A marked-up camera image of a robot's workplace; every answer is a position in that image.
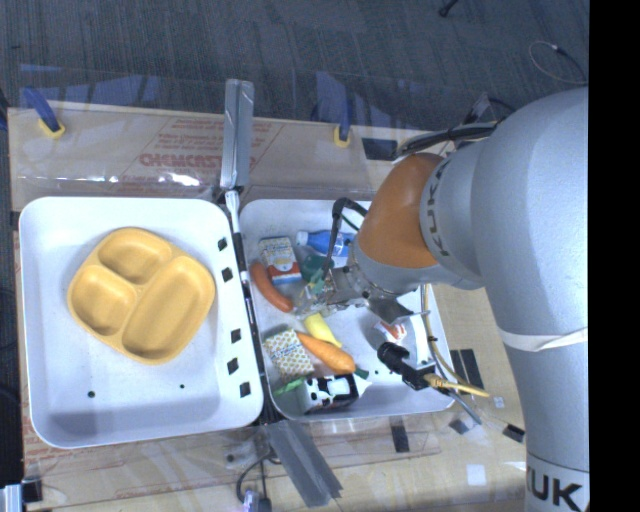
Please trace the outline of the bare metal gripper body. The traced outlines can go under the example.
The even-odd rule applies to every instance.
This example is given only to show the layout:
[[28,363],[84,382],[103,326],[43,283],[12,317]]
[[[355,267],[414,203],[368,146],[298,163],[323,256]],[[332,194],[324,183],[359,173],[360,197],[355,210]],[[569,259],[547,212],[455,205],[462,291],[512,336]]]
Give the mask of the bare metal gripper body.
[[346,308],[369,305],[370,287],[355,265],[330,269],[323,289],[322,300],[328,307]]

